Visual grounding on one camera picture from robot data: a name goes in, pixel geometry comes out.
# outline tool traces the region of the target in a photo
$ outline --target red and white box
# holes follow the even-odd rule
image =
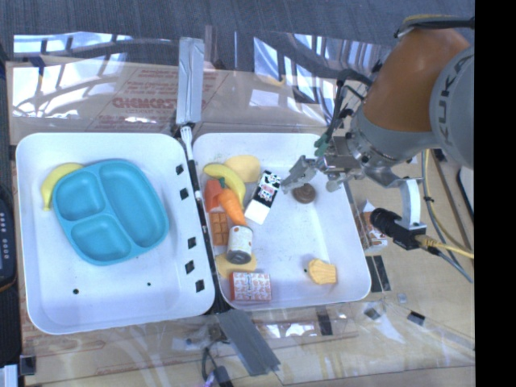
[[[231,273],[230,291],[232,301],[271,301],[270,276],[266,273]]]
[[[387,235],[371,223],[371,214],[375,209],[376,207],[366,200],[362,210],[355,215],[355,223],[364,252],[376,252],[389,244]]]

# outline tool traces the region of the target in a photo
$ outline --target carrot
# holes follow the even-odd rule
[[[243,216],[242,206],[236,193],[229,188],[223,188],[217,195],[218,203],[226,211],[227,216],[235,225],[247,225]]]

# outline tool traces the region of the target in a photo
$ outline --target small can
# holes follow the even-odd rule
[[[252,229],[235,225],[229,230],[226,259],[232,264],[246,264],[251,260]]]

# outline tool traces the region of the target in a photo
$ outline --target blue plate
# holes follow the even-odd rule
[[[91,264],[109,265],[143,254],[169,232],[156,191],[127,160],[104,160],[61,178],[52,204],[70,243]]]

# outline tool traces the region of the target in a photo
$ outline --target yellow banana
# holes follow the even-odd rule
[[[50,210],[50,202],[52,201],[52,191],[56,186],[56,183],[64,176],[83,168],[81,164],[67,163],[60,164],[55,167],[45,178],[41,184],[40,192],[43,197],[43,210]]]
[[[240,205],[243,207],[243,197],[245,196],[245,184],[237,173],[224,164],[208,164],[203,169],[204,173],[210,177],[220,179],[224,178],[224,183],[229,189],[235,192],[239,199]]]

